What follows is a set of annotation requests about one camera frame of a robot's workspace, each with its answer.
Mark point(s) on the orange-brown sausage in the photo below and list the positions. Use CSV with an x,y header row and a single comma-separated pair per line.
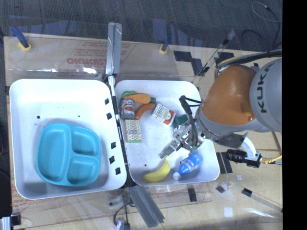
x,y
142,110

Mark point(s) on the white plastic tray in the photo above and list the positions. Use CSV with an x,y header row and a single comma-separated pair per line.
x,y
156,147
60,99

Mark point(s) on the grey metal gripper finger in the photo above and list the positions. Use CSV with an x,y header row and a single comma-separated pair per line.
x,y
173,151
168,147

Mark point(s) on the dark green toy food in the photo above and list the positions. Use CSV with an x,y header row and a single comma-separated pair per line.
x,y
181,120

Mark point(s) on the blue divided plate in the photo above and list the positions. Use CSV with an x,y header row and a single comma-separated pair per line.
x,y
57,152

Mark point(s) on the yellow patterned packet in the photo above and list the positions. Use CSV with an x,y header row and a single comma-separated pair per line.
x,y
132,130

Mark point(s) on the yellow banana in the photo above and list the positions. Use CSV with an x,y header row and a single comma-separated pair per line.
x,y
158,174

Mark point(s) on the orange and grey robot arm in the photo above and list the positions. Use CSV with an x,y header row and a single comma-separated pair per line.
x,y
230,99

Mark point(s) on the white and red carton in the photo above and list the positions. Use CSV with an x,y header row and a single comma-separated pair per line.
x,y
163,114

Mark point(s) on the black cylinder on white bracket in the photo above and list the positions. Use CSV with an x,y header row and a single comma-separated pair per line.
x,y
242,156

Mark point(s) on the brown cardboard board, red print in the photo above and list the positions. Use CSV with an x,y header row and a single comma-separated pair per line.
x,y
72,56

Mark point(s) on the blue plastic bottle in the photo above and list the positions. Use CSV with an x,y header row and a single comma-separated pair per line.
x,y
189,164

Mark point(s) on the orange carrot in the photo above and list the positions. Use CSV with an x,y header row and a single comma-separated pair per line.
x,y
139,98

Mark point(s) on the green toy vegetable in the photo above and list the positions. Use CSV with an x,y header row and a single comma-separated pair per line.
x,y
126,94

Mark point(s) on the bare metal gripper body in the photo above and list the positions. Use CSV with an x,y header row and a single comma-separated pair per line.
x,y
183,134

